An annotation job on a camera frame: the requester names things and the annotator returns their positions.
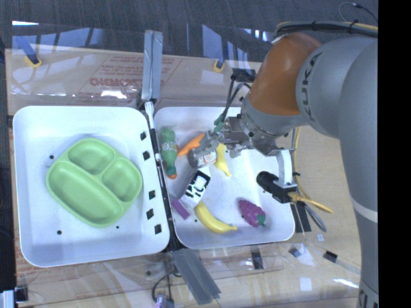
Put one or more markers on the green divided plate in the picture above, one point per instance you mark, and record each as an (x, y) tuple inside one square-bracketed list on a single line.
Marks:
[(80, 191)]

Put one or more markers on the orange carrot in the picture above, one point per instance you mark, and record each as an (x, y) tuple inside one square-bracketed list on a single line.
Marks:
[(189, 145)]

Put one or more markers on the silver can with orange label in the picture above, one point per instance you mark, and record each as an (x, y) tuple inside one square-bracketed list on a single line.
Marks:
[(200, 160)]

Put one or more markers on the brown cardboard board red print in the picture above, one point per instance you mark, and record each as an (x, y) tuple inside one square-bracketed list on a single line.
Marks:
[(192, 75)]

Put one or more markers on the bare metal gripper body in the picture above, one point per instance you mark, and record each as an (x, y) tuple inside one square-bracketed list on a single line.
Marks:
[(236, 131)]

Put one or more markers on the small yellow banana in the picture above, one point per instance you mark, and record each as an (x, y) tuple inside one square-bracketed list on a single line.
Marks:
[(222, 160)]

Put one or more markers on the purple grapes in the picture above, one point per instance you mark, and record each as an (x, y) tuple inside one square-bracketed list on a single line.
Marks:
[(252, 212)]

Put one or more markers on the purple block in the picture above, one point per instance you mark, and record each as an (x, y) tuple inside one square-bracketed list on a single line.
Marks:
[(180, 209)]

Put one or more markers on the black cylinder on white bracket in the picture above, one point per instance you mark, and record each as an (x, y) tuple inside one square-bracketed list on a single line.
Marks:
[(273, 183)]

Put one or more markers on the large yellow banana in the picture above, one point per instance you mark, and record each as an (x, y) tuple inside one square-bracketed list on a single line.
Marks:
[(210, 220)]

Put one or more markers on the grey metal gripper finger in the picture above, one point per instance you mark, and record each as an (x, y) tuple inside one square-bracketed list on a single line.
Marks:
[(211, 141)]

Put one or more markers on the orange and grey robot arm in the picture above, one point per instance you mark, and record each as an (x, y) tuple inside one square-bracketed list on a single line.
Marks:
[(324, 85)]

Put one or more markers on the white plastic tray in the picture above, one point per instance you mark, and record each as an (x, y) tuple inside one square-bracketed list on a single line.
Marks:
[(35, 172), (231, 197)]

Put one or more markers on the green bottle with orange cap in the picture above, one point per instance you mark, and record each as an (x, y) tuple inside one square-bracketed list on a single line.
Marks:
[(169, 152)]

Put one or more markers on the black and white thin rod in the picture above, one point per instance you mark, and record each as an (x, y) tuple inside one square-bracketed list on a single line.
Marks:
[(159, 172)]

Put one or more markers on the black and white carton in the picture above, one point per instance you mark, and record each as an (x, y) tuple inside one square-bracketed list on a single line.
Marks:
[(196, 188)]

